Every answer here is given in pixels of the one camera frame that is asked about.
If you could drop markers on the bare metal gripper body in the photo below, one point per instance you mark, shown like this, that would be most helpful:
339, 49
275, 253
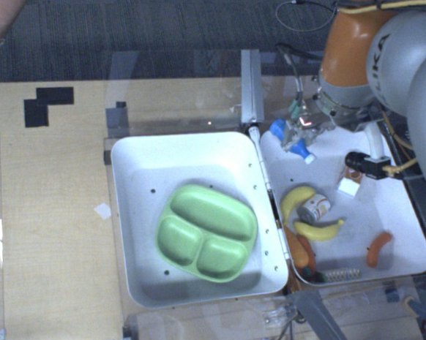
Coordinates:
320, 115

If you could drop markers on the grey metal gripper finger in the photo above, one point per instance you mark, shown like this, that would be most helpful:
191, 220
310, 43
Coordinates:
287, 137
299, 131

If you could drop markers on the blue bottle with white cap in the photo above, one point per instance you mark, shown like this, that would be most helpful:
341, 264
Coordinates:
301, 152

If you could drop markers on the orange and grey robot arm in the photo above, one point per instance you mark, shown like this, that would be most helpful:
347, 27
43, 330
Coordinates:
402, 59

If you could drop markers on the thin black and white rod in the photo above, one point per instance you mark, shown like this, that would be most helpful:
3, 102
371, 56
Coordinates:
260, 151

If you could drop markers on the yellow banana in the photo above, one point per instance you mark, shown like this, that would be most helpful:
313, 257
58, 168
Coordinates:
292, 198
318, 231

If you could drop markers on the brown and white carton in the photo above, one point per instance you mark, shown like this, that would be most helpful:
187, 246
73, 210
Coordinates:
348, 188

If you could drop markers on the white and red can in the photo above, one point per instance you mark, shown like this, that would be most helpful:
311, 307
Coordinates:
314, 208

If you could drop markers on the orange carrot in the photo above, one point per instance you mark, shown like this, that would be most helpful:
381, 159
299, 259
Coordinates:
309, 255
298, 250

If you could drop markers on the white plastic tray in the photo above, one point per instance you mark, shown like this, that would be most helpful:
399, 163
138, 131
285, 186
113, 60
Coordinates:
381, 211
142, 163

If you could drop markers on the green divided plate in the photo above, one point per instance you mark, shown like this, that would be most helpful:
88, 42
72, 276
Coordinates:
207, 232

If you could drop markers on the orange sausage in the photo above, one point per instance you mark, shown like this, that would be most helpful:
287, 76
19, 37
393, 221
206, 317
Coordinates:
379, 249

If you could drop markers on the metal coil spring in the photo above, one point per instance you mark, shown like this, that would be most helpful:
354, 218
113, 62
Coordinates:
342, 275

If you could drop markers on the pale wood board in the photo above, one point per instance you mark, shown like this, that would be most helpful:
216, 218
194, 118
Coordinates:
55, 214

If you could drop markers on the black cylinder on white bracket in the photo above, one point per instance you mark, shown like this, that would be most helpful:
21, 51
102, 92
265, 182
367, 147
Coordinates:
376, 167

